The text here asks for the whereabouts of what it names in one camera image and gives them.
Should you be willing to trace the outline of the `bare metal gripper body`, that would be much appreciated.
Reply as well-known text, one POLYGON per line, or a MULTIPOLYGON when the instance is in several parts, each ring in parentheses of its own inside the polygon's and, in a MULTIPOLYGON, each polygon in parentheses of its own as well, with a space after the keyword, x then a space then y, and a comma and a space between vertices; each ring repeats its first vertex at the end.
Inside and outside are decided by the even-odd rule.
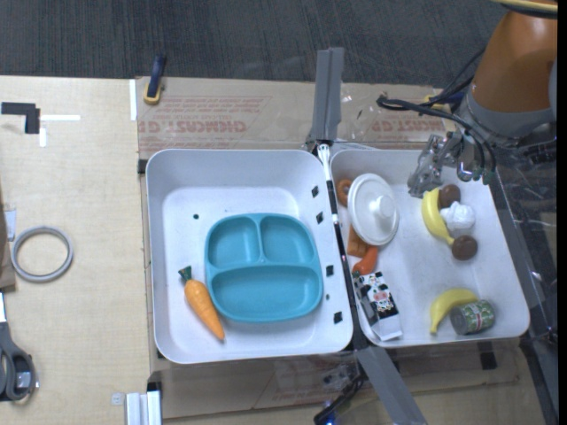
POLYGON ((460 132, 449 131, 445 135, 431 135, 420 155, 420 169, 425 176, 440 176, 442 169, 457 168, 465 149, 460 132))

